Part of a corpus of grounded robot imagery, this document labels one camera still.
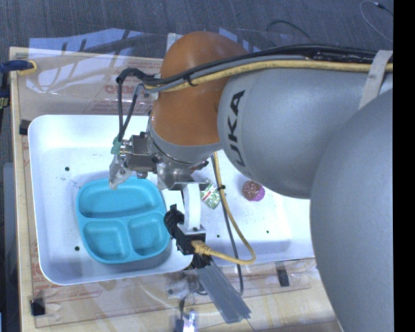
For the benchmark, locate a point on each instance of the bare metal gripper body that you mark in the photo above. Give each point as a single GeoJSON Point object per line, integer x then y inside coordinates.
{"type": "Point", "coordinates": [143, 157]}

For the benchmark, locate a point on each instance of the green and red packet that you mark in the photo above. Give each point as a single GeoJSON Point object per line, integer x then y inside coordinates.
{"type": "Point", "coordinates": [211, 195]}

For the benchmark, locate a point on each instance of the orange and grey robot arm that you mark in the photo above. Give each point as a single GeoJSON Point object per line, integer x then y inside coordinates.
{"type": "Point", "coordinates": [290, 123]}

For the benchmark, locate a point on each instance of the brown cardboard board red print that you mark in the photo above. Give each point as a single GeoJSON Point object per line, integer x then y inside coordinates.
{"type": "Point", "coordinates": [72, 303]}

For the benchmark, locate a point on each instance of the blue divided plate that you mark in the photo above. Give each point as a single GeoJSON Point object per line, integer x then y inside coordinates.
{"type": "Point", "coordinates": [121, 220]}

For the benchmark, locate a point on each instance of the pink doughnut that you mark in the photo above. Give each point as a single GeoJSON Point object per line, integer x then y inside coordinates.
{"type": "Point", "coordinates": [253, 190]}

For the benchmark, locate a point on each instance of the white plastic tray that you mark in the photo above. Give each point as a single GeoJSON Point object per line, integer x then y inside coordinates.
{"type": "Point", "coordinates": [269, 227]}
{"type": "Point", "coordinates": [55, 185]}

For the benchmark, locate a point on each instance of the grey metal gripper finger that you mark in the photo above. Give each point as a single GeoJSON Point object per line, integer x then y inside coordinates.
{"type": "Point", "coordinates": [115, 178]}
{"type": "Point", "coordinates": [127, 174]}

